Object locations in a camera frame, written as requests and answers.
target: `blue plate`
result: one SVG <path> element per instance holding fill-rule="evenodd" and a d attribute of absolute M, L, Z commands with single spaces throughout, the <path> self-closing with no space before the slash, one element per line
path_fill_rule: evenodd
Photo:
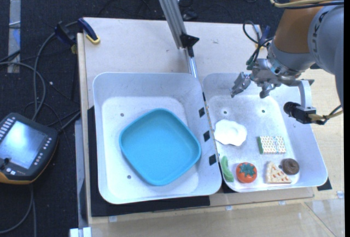
<path fill-rule="evenodd" d="M 201 156 L 197 138 L 175 114 L 163 108 L 124 128 L 119 145 L 130 165 L 154 186 L 173 182 Z"/>

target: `robotic hand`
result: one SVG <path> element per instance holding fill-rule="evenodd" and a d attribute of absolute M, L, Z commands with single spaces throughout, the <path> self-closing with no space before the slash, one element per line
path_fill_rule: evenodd
<path fill-rule="evenodd" d="M 344 0 L 291 0 L 284 4 L 270 1 L 286 10 L 271 42 L 267 42 L 266 34 L 262 35 L 257 50 L 247 61 L 247 69 L 252 72 L 238 76 L 231 97 L 251 81 L 262 88 L 261 98 L 282 84 L 298 86 L 301 104 L 287 102 L 284 111 L 302 123 L 324 124 L 311 105 L 313 80 L 298 78 L 309 68 L 322 68 L 334 74 L 343 108 Z M 267 58 L 258 59 L 259 48 L 266 43 Z"/>

